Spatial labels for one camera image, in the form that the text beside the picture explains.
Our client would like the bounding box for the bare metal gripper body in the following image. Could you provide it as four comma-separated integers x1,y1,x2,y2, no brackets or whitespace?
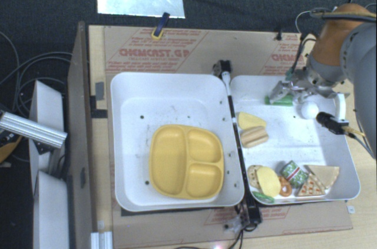
289,68,339,99

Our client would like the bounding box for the green rectangular block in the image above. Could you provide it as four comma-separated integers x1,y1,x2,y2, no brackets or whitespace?
264,94,295,108

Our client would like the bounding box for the white ball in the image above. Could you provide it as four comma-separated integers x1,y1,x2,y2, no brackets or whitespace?
300,101,320,120

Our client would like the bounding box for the yellow cheese wedge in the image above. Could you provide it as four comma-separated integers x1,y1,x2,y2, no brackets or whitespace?
237,111,267,131

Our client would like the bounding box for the white plastic tray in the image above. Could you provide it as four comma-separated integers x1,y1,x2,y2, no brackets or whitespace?
229,74,362,207
110,71,246,213

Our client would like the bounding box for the tan hot dog bun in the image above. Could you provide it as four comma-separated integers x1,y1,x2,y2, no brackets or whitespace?
240,125,270,149

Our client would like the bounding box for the thin black and white rod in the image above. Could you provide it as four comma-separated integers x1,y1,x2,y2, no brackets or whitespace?
221,71,252,213

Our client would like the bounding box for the green and white can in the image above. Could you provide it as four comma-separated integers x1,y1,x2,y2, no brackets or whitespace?
279,160,309,189

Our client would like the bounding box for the tan triangular bread slice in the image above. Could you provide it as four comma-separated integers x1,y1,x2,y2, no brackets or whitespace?
303,164,340,190

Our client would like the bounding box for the round tan cracker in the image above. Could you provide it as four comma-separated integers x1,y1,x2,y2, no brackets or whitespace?
247,164,264,189

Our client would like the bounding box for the yellow potato chip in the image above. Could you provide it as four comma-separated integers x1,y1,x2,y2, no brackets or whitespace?
256,165,282,198

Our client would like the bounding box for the brown pretzel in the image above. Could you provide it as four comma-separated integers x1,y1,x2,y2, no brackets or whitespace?
277,175,293,198

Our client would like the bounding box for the pizza slice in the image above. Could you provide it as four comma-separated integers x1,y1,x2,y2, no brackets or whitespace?
295,173,327,198

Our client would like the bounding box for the brown cardboard board, red print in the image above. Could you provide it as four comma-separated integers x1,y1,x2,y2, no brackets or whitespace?
88,25,354,249

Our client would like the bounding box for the green leaf-shaped toy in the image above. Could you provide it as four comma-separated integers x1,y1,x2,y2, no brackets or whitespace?
251,190,276,204

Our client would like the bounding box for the yellow divided plate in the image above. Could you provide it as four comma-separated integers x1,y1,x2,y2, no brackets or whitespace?
148,124,226,201

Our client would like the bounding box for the black cylinder on white bracket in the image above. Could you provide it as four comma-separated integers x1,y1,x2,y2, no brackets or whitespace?
316,92,350,135

